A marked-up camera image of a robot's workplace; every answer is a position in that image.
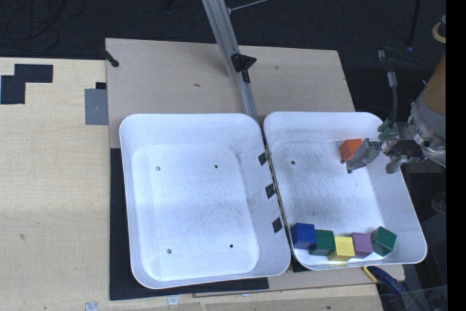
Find blue cube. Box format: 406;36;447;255
290;222;317;250

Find pale brown flat board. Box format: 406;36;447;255
105;38;406;298

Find yellow cube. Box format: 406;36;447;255
327;235;355;263

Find purple cube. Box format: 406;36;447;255
351;232;374;259

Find green cube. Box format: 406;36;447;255
370;226;398;257
309;229;336;256

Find orange cube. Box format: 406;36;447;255
339;138;363;162

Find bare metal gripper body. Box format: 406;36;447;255
378;117;447;175

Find white plastic tray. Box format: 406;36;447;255
262;111;428;272
119;112;292;290

